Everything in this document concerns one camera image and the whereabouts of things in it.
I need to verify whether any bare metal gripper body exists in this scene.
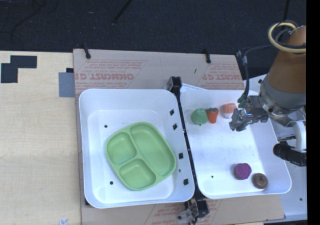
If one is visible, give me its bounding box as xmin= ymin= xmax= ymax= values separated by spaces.
xmin=243 ymin=95 xmax=305 ymax=128

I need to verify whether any orange and white toy pumpkin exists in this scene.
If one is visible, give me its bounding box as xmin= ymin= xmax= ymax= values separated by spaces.
xmin=220 ymin=102 xmax=238 ymax=120

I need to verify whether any orange toy carrot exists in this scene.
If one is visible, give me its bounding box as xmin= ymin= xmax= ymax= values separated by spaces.
xmin=205 ymin=107 xmax=220 ymax=124

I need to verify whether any white plastic tray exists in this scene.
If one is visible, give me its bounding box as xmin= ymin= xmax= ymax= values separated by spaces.
xmin=78 ymin=88 xmax=196 ymax=210
xmin=179 ymin=88 xmax=293 ymax=200

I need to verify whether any green toy pepper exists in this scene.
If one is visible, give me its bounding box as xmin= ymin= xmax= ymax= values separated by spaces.
xmin=190 ymin=108 xmax=209 ymax=126

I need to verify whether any purple toy cake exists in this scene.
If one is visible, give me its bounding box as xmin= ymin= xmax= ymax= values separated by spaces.
xmin=233 ymin=162 xmax=253 ymax=181

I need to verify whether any white paper slip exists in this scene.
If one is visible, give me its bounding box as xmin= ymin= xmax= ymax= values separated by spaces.
xmin=180 ymin=82 xmax=209 ymax=93

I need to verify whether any brown toy doughnut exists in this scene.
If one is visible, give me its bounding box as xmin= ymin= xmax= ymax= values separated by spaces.
xmin=251 ymin=172 xmax=269 ymax=190

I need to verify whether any green divided plate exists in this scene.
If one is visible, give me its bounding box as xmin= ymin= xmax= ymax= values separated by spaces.
xmin=104 ymin=121 xmax=178 ymax=192

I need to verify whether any brown cardboard board red print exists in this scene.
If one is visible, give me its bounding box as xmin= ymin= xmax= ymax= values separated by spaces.
xmin=72 ymin=48 xmax=286 ymax=225

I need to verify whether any black cylinder on white bracket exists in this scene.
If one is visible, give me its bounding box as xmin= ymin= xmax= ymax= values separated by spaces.
xmin=272 ymin=120 xmax=307 ymax=167

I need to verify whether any black block with thin wires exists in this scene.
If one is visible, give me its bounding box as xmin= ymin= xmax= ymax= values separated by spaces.
xmin=194 ymin=198 xmax=210 ymax=219
xmin=166 ymin=76 xmax=183 ymax=93

